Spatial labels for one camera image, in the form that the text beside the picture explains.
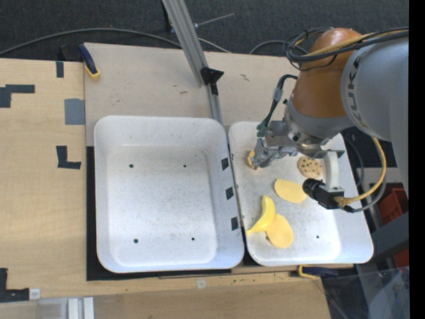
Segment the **empty white tray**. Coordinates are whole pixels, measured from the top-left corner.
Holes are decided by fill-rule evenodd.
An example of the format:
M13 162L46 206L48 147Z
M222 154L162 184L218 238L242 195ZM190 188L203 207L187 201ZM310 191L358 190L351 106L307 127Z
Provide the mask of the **empty white tray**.
M364 263L373 254L373 242L363 212L347 213L340 209L327 210L307 197L295 204L279 198L274 191L276 179L286 179L302 184L304 177L297 168L302 156L286 156L272 162L264 169L253 170L246 158L256 144L255 122L238 122L228 133L234 179L245 229L251 228L261 215L261 198L270 196L276 213L283 215L294 232L293 243L285 249L275 248L265 232L252 233L246 238L248 252L260 265L288 266L305 264ZM335 136L324 149L345 150L343 138ZM326 171L322 160L323 175ZM347 153L339 158L339 181L347 197L356 196L357 188L351 172ZM360 202L352 204L360 207Z
M243 257L226 133L209 118L107 116L94 128L97 254L117 273Z

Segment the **black clamp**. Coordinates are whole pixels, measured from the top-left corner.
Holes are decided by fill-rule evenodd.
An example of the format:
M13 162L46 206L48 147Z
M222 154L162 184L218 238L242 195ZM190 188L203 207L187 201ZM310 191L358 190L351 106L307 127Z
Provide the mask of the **black clamp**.
M29 300L29 288L22 290L8 290L6 288L7 268L0 268L0 302L14 302Z
M211 86L211 93L218 96L217 81L224 74L223 71L215 70L209 67L202 67L201 76L205 85Z

